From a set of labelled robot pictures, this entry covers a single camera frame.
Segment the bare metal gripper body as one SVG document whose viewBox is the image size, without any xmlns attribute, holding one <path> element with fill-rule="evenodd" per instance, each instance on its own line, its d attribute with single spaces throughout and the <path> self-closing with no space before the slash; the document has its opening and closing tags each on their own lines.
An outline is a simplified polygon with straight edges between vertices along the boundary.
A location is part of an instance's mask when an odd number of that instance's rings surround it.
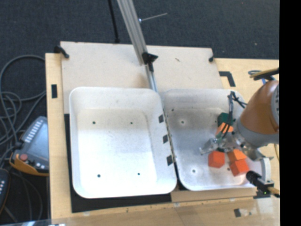
<svg viewBox="0 0 301 226">
<path fill-rule="evenodd" d="M 218 146 L 225 152 L 238 149 L 243 152 L 251 160 L 258 160 L 260 158 L 259 149 L 249 143 L 240 133 L 228 132 L 218 139 Z"/>
</svg>

